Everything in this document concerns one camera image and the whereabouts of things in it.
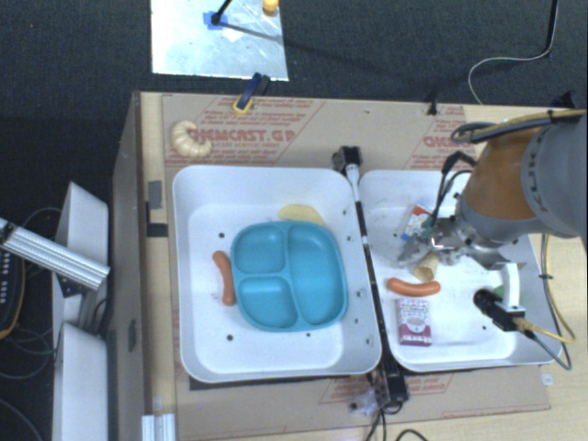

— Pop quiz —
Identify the orange toy sausage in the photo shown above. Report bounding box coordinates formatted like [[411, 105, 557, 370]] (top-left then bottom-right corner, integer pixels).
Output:
[[211, 250, 238, 307], [386, 277, 442, 299]]

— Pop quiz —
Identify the white plastic tray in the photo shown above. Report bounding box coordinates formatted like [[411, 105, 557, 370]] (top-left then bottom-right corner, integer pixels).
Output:
[[172, 164, 383, 384], [356, 168, 564, 374]]

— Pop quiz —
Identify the brown cardboard board red print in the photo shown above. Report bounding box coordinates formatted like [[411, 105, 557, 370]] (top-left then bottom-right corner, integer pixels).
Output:
[[160, 93, 552, 431]]

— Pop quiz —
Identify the cream toy croissant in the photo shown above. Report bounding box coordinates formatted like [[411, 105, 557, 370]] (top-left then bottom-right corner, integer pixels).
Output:
[[170, 119, 214, 158]]

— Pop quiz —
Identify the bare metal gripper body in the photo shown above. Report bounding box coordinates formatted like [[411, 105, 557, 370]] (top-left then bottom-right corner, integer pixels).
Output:
[[429, 218, 489, 260]]

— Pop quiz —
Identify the black cylinder on white bracket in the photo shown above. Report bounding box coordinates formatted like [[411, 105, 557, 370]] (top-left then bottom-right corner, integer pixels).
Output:
[[472, 262, 527, 334]]

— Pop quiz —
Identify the yellow potato chip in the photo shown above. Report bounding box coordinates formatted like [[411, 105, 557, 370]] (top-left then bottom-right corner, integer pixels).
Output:
[[277, 203, 325, 228]]

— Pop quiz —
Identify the blue divided plate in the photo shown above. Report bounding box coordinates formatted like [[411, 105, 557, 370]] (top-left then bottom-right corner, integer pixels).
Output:
[[230, 220, 349, 333]]

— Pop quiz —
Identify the beige ice cream cone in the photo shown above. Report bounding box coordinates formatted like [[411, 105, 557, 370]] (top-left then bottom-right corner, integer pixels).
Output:
[[413, 250, 442, 282]]

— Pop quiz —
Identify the thin black and white rod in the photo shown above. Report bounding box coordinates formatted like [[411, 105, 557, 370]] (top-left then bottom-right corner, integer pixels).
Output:
[[347, 164, 392, 372]]

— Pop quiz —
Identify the white and red carton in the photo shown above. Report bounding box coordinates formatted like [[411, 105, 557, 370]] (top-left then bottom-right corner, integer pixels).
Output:
[[400, 204, 435, 243]]

